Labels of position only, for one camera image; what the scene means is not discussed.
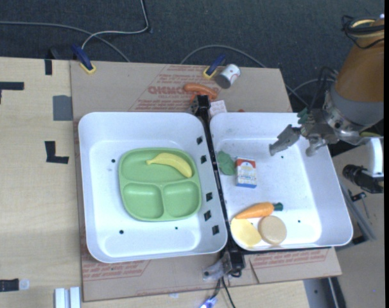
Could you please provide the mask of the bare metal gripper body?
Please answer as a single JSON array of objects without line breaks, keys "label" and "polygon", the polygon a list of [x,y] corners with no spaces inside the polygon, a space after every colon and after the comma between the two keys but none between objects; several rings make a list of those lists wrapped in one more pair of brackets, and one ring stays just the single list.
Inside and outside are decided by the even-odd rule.
[{"label": "bare metal gripper body", "polygon": [[301,134],[311,142],[334,144],[338,141],[354,146],[366,143],[361,132],[370,126],[364,103],[324,103],[322,108],[299,112]]}]

